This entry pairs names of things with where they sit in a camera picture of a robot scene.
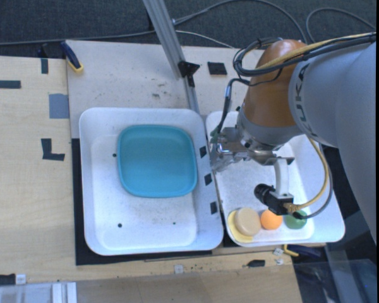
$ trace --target blue tray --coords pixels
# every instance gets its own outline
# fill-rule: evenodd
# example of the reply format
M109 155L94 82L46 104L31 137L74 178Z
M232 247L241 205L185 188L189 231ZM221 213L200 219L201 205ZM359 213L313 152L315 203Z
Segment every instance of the blue tray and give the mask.
M121 183L135 196L184 196L197 183L193 142L180 128L130 126L119 135L117 159Z

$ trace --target white tray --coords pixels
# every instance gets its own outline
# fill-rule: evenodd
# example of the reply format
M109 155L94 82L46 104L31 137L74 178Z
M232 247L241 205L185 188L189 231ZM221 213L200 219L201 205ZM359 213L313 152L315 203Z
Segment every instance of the white tray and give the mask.
M228 113L223 127L234 127L237 116L237 112ZM207 117L208 137L210 132L218 125L221 117L221 111L213 112ZM305 203L313 198L322 186L324 169L307 137L298 136L293 138L276 154L282 157L295 158L293 163L288 166L289 192L294 196L295 204ZM223 172L217 172L215 179L226 226L228 216L234 210L248 206L261 215L267 209L267 206L254 196L254 188L257 184L264 183L275 187L274 166L262 166L252 160L230 164ZM310 214L321 207L327 198L328 190L329 186L327 186L319 201L303 210ZM243 247L333 242L340 240L344 232L344 221L335 196L333 196L327 208L315 218L308 219L307 224L302 229L289 229L283 222L277 230L261 229L253 237L252 242L243 243L238 242L227 227L227 233L231 239Z
M123 129L137 124L170 125L191 136L198 169L198 183L191 193L142 198L122 187L114 155L117 138ZM203 251L221 243L223 226L215 183L205 178L212 173L209 154L200 151L207 149L205 125L196 112L91 108L81 115L79 127L84 232L92 251L103 256Z

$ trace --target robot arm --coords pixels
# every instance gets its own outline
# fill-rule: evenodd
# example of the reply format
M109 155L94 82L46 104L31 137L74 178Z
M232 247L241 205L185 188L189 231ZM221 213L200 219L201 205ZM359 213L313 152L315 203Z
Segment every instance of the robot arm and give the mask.
M313 45L279 40L254 71L239 74L251 76L249 88L236 127L215 131L212 168L250 159L278 165L275 150L299 134L336 147L376 242L376 34Z

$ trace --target green circle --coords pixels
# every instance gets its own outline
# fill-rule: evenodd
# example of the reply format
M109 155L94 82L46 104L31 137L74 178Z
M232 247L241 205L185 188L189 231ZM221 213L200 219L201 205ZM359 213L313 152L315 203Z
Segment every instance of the green circle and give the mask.
M300 215L306 216L306 212L303 210L297 211ZM285 216L285 224L290 229L302 229L308 222L308 219L297 219L292 215Z

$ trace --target brown cylinder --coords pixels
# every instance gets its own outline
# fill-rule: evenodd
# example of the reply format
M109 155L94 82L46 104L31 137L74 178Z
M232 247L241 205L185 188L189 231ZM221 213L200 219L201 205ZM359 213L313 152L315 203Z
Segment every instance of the brown cylinder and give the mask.
M265 50L257 67L304 46L306 46L305 43L297 40L275 42ZM288 104L288 86L295 67L296 64L287 66L282 69L280 76L275 81L261 83L257 86L252 85L274 79L279 70L251 78L243 103L244 114L249 121L265 127L296 125Z

